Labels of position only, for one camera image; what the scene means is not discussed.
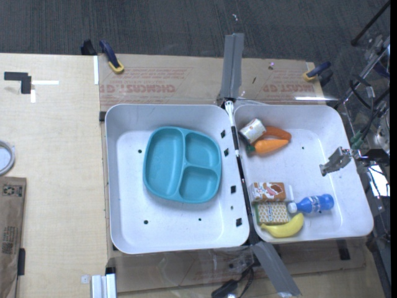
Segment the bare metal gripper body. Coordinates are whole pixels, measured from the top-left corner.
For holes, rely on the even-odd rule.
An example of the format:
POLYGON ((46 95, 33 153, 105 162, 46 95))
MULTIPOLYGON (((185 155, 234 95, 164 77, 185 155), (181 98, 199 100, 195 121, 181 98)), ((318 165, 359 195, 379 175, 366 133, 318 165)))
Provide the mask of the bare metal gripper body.
POLYGON ((390 130, 387 126, 379 126, 375 132, 371 130, 363 138, 364 129, 352 136, 354 155, 362 161, 374 161, 378 164, 390 164, 390 130))

